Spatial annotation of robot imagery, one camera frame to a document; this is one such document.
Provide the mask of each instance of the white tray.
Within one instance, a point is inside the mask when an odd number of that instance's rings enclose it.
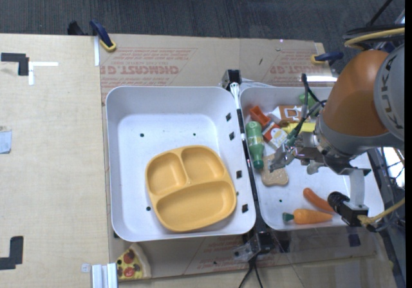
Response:
[[[331,88],[311,88],[319,100],[326,100]],[[241,92],[240,102],[245,124],[250,121],[249,109],[258,105],[263,113],[271,112],[278,105],[300,104],[299,95],[303,88],[280,87],[250,87]],[[264,155],[274,153],[274,150],[265,146]],[[370,168],[368,156],[363,154],[351,162],[352,166]],[[313,175],[306,173],[306,166],[302,166],[299,160],[293,160],[286,166],[289,176],[287,185],[265,186],[261,181],[261,175],[254,171],[256,179],[257,195],[263,220],[272,229],[279,231],[291,231],[296,229],[308,229],[311,227],[345,226],[341,216],[334,214],[332,221],[320,224],[295,224],[293,221],[285,223],[282,213],[292,213],[296,208],[315,209],[303,197],[305,187],[312,188],[320,197],[327,198],[333,191],[350,195],[349,176],[336,175],[331,169],[319,168],[319,172]],[[379,192],[373,172],[365,177],[364,204],[369,207],[368,216],[375,216],[384,210],[384,204]]]
[[[107,96],[106,115],[111,220],[119,237],[142,242],[240,235],[253,228],[256,210],[230,92],[220,87],[120,86]],[[229,217],[214,225],[175,233],[148,210],[145,167],[157,154],[188,145],[210,147],[221,157],[238,193],[237,204]]]

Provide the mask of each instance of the pizza slice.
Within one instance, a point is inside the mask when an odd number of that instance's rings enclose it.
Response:
[[[143,249],[136,243],[116,260],[118,281],[148,279],[151,277],[150,264]]]

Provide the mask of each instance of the blue clamp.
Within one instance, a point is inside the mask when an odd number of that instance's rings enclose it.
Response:
[[[312,64],[323,64],[325,61],[329,62],[329,66],[331,66],[336,60],[343,58],[343,52],[334,51],[328,52],[320,55],[314,55],[310,57],[310,62]]]
[[[100,37],[100,44],[106,51],[112,52],[116,49],[116,43],[110,39],[108,33],[106,32],[106,29],[104,29],[100,22],[98,22],[96,19],[92,19],[90,21],[90,26],[97,32],[98,36]]]

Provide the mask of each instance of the green bottle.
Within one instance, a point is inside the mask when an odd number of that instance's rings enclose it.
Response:
[[[262,169],[262,155],[265,148],[265,144],[263,143],[262,125],[254,120],[250,121],[246,124],[246,137],[253,166],[255,169]]]

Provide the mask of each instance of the carrot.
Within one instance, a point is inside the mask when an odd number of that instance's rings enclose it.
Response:
[[[293,214],[283,213],[282,217],[285,222],[293,219],[297,224],[316,224],[331,220],[333,215],[318,210],[296,209]]]
[[[332,207],[329,205],[328,201],[319,197],[315,192],[313,192],[309,187],[303,190],[303,196],[307,201],[325,211],[330,211],[333,213]]]

